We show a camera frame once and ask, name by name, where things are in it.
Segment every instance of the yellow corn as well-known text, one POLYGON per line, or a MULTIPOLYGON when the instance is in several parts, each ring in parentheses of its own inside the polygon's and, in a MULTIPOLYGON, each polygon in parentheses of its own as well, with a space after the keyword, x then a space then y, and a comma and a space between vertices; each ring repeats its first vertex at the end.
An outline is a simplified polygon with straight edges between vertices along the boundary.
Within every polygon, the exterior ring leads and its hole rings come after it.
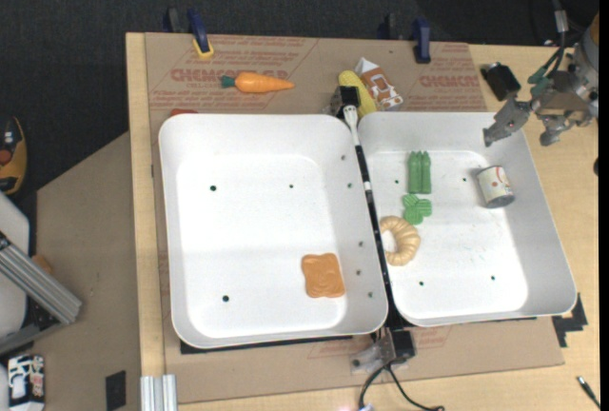
POLYGON ((358 107, 358 117, 377 111, 377 105, 368 93, 365 85, 355 71, 346 70, 339 74, 339 85, 341 87, 356 87, 360 93, 360 106, 358 107))

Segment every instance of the cardboard sheet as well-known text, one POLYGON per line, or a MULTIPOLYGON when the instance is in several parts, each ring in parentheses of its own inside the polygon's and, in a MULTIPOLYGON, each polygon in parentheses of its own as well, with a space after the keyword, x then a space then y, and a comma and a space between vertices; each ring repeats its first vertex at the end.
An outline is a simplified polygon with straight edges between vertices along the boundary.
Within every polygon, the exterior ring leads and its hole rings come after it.
MULTIPOLYGON (((198 58, 187 34, 147 33, 147 80, 155 184, 166 371, 175 374, 180 403, 359 385, 349 356, 368 336, 261 348, 182 354, 169 306, 167 234, 158 132, 174 108, 199 112, 319 113, 338 75, 361 57, 380 65, 403 97, 402 110, 485 111, 469 47, 432 43, 432 61, 419 65, 413 43, 290 37, 210 36, 215 55, 198 58), (243 94, 221 89, 220 77, 256 70, 289 78, 291 90, 243 94)), ((398 375, 404 380, 456 376, 563 362, 550 319, 414 328, 418 355, 398 375)))

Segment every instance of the wooden table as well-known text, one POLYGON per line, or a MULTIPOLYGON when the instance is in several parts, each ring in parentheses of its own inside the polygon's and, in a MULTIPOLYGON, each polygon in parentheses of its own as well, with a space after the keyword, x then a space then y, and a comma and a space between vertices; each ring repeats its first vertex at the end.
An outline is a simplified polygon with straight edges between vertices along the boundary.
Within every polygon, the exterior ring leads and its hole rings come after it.
MULTIPOLYGON (((547 48, 471 46, 477 66, 500 61, 517 78, 526 77, 549 56, 547 48)), ((148 123, 146 40, 143 33, 127 34, 128 101, 134 197, 135 246, 140 321, 142 373, 166 373, 160 305, 154 192, 150 175, 151 147, 148 123)), ((490 111, 500 107, 482 78, 490 111)), ((581 375, 600 390, 599 362, 599 180, 593 172, 598 158, 597 125, 574 128, 560 143, 541 147, 542 126, 532 118, 524 128, 540 181, 560 239, 583 300, 588 325, 568 334, 566 364, 559 367, 501 372, 409 382, 407 392, 416 401, 442 403, 451 411, 506 409, 594 409, 576 381, 581 375)), ((359 388, 342 388, 283 394, 234 401, 213 401, 180 406, 198 410, 355 410, 359 388)), ((393 384, 370 388, 366 400, 380 411, 411 407, 393 384)))

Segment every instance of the blue clamp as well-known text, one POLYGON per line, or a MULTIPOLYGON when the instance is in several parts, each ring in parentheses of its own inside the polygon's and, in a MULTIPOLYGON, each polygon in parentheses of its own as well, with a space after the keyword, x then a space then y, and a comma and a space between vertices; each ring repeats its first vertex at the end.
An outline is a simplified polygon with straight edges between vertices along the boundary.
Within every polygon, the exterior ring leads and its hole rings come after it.
POLYGON ((414 47, 415 60, 419 64, 427 64, 431 62, 429 55, 429 36, 431 30, 429 23, 422 17, 415 19, 412 23, 412 38, 417 41, 414 47))
MULTIPOLYGON (((203 23, 201 15, 195 9, 188 9, 187 18, 189 24, 188 32, 194 36, 192 45, 201 58, 210 58, 213 55, 213 47, 207 38, 206 26, 203 23)), ((174 7, 169 7, 163 16, 163 32, 187 32, 180 25, 178 10, 174 7)))

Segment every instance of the white container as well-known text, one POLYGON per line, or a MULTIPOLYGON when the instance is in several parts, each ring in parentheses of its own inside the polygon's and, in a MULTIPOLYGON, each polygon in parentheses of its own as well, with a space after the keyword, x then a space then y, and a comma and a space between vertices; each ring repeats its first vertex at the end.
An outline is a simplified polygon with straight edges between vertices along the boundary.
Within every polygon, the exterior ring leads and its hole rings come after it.
POLYGON ((416 257, 389 266, 395 304, 413 324, 433 326, 557 315, 577 291, 521 131, 485 147, 491 113, 371 113, 360 122, 377 213, 403 215, 407 156, 431 157, 433 213, 417 225, 416 257), (515 201, 489 209, 476 175, 509 173, 515 201))
MULTIPOLYGON (((4 193, 0 192, 0 231, 24 253, 29 248, 29 221, 4 193)), ((0 339, 21 328, 28 297, 15 283, 0 274, 0 339)))
POLYGON ((327 115, 182 114, 159 134, 173 325, 217 348, 368 334, 387 298, 356 153, 327 115), (337 256, 346 292, 305 293, 337 256))

